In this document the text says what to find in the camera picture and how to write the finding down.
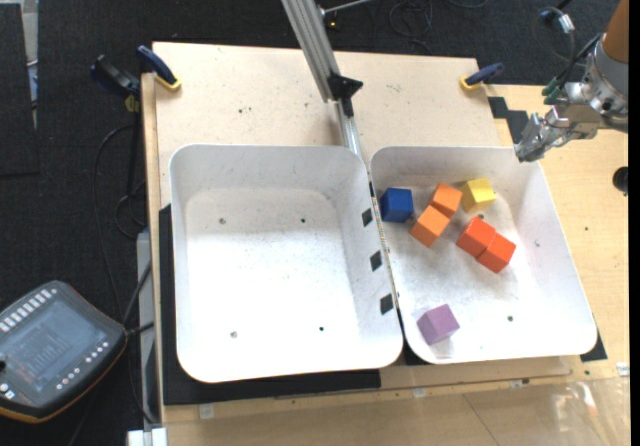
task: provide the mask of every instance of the white tray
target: white tray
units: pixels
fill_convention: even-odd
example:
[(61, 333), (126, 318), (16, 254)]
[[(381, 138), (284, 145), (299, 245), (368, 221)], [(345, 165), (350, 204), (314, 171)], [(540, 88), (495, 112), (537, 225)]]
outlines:
[[(538, 163), (518, 162), (505, 147), (386, 147), (371, 159), (376, 195), (412, 190), (415, 215), (439, 182), (460, 187), (488, 178), (496, 201), (484, 219), (516, 244), (499, 274), (455, 245), (475, 215), (462, 206), (431, 248), (409, 234), (415, 222), (383, 222), (404, 334), (411, 349), (434, 364), (583, 354), (596, 326)], [(460, 329), (429, 346), (417, 319), (449, 304)]]
[(169, 171), (177, 354), (191, 377), (397, 359), (402, 331), (360, 158), (338, 146), (188, 145)]

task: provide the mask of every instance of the black bracket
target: black bracket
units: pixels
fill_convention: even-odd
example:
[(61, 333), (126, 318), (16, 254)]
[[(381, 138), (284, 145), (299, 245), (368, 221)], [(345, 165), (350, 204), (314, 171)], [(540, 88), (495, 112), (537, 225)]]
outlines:
[(342, 101), (342, 110), (347, 117), (353, 117), (353, 104), (351, 98), (362, 88), (362, 82), (352, 80), (346, 76), (331, 73), (328, 78), (329, 88), (333, 99)]

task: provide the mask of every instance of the cube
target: cube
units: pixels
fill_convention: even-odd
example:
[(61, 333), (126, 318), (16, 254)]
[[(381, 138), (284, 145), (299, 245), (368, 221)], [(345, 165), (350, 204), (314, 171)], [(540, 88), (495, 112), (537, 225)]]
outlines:
[(485, 210), (496, 200), (496, 193), (487, 178), (467, 181), (461, 190), (462, 207), (467, 213)]
[(487, 249), (495, 234), (495, 227), (481, 218), (473, 217), (460, 234), (456, 245), (477, 258)]
[(413, 197), (406, 188), (387, 188), (378, 204), (384, 222), (406, 222), (413, 215)]
[(451, 218), (458, 210), (461, 199), (462, 192), (460, 190), (445, 183), (438, 183), (430, 204), (438, 211)]
[(448, 304), (430, 309), (418, 319), (418, 328), (428, 345), (450, 337), (460, 324)]
[(444, 213), (433, 206), (427, 206), (427, 209), (420, 215), (409, 234), (427, 247), (431, 247), (450, 221), (451, 219)]
[(476, 260), (492, 272), (498, 273), (509, 264), (515, 250), (515, 243), (496, 233)]

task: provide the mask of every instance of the black carpet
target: black carpet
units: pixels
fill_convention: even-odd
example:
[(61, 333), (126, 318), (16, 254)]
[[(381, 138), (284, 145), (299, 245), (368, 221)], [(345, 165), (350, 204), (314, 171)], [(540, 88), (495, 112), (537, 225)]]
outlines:
[[(399, 15), (401, 1), (417, 6)], [(339, 29), (330, 30), (329, 38), (336, 50), (475, 57), (480, 66), (503, 62), (506, 70), (496, 83), (544, 84), (564, 62), (532, 37), (531, 24), (541, 7), (560, 1), (379, 0), (340, 13)], [(579, 44), (606, 27), (617, 2), (574, 0), (566, 8)], [(336, 3), (321, 0), (325, 8)], [(119, 98), (93, 85), (89, 67), (106, 54), (135, 74), (140, 70), (136, 47), (153, 40), (274, 47), (297, 42), (279, 0), (40, 0), (39, 7), (41, 173), (0, 178), (0, 307), (56, 277), (117, 317), (94, 220), (93, 168), (105, 135), (131, 124), (133, 117)], [(551, 40), (565, 52), (562, 39), (549, 35)], [(114, 222), (126, 190), (130, 139), (130, 128), (113, 137), (97, 176), (100, 231), (121, 306), (135, 288), (137, 270), (135, 242), (120, 234)], [(141, 163), (136, 176), (136, 182), (144, 177)], [(142, 214), (142, 200), (136, 206)], [(128, 231), (139, 230), (126, 214), (121, 218)], [(0, 443), (67, 444), (93, 401), (76, 444), (124, 444), (128, 430), (142, 427), (126, 361), (108, 375), (95, 398), (89, 395), (49, 423), (0, 419)]]
[(38, 172), (19, 4), (0, 4), (0, 178)]

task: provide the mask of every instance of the wooden table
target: wooden table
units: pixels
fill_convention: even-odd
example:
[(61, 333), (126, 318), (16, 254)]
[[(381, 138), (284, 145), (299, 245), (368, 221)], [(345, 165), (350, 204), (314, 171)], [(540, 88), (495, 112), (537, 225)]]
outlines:
[[(159, 345), (158, 211), (171, 202), (171, 154), (197, 142), (340, 144), (340, 130), (333, 106), (321, 100), (299, 50), (178, 43), (156, 43), (153, 49), (183, 80), (181, 90), (170, 93), (151, 75), (142, 79)], [(458, 80), (478, 69), (473, 59), (342, 52), (336, 58), (345, 76), (364, 82), (354, 106), (365, 163), (386, 145), (511, 145), (505, 121), (493, 119), (487, 96), (504, 97), (512, 110), (545, 112), (539, 87), (485, 86), (464, 93)], [(419, 433), (420, 427), (430, 428), (430, 420), (449, 420), (456, 412), (450, 409), (443, 418), (442, 409), (434, 413), (413, 404), (416, 397), (509, 388), (523, 379), (549, 384), (618, 377), (617, 363), (628, 365), (630, 357), (628, 199), (611, 178), (628, 165), (627, 150), (625, 135), (603, 131), (593, 140), (552, 150), (540, 162), (608, 359), (583, 363), (571, 356), (437, 366), (407, 366), (400, 359), (381, 370), (379, 391), (163, 405), (160, 417), (171, 446), (208, 444), (213, 437), (225, 444), (247, 444), (265, 427), (280, 434), (271, 438), (274, 444), (296, 444), (299, 427), (311, 437), (322, 436), (326, 427), (344, 426), (353, 434), (346, 422), (371, 419), (372, 413), (378, 416), (372, 426), (381, 426), (382, 420), (392, 427), (417, 427)], [(161, 366), (161, 348), (156, 352)], [(292, 409), (304, 409), (295, 413), (295, 424)], [(214, 415), (213, 420), (201, 419)], [(459, 419), (458, 426), (467, 427), (463, 414)], [(369, 428), (363, 423), (362, 433), (368, 436)], [(342, 444), (362, 444), (363, 437), (356, 433)], [(377, 443), (386, 444), (383, 437)]]

